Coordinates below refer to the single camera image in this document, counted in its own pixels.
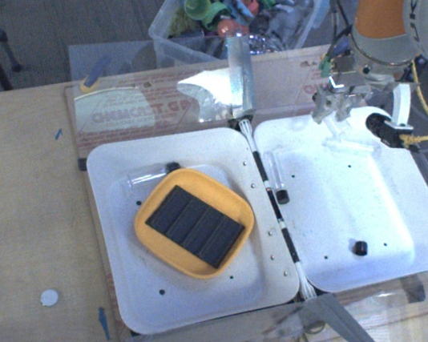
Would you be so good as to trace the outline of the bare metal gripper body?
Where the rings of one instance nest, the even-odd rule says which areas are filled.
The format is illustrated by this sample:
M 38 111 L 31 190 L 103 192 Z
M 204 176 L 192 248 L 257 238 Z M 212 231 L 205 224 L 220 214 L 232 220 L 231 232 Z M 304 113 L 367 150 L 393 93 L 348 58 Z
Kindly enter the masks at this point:
M 329 70 L 329 91 L 340 95 L 367 95 L 391 91 L 398 82 L 395 69 L 381 60 L 350 52 L 334 58 Z

